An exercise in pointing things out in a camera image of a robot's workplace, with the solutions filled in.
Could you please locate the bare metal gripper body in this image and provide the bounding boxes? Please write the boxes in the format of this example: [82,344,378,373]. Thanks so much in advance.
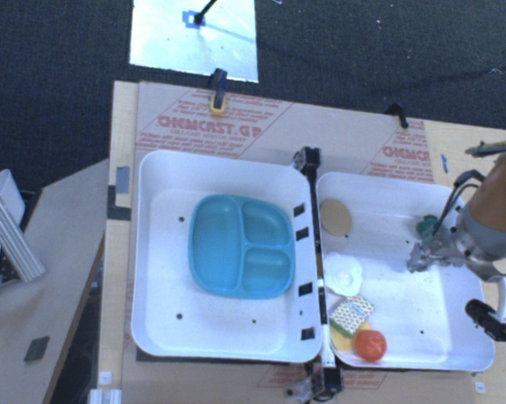
[431,232,506,284]

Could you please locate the green broccoli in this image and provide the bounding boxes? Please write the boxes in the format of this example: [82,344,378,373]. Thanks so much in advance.
[415,213,440,243]

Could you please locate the white plastic tray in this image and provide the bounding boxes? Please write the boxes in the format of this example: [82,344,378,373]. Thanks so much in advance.
[300,170,506,379]
[123,146,339,372]

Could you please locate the white fried egg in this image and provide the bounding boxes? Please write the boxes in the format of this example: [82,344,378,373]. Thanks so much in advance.
[320,251,367,298]

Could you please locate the brown round biscuit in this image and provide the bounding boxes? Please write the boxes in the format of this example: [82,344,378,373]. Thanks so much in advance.
[317,196,355,237]

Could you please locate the red tomato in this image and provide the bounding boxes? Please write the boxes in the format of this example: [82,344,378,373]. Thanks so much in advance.
[352,328,389,365]

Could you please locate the thin black and white rod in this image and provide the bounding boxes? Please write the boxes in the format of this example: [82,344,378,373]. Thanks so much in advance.
[289,166,353,372]

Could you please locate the blue divided plate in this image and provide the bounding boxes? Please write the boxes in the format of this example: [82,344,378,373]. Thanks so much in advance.
[183,191,303,305]

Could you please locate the brown cardboard board red print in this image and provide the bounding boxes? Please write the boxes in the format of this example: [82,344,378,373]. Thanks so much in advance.
[110,81,504,404]

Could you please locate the black cylinder on white bracket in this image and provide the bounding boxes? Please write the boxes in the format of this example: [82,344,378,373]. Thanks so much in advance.
[462,272,506,344]

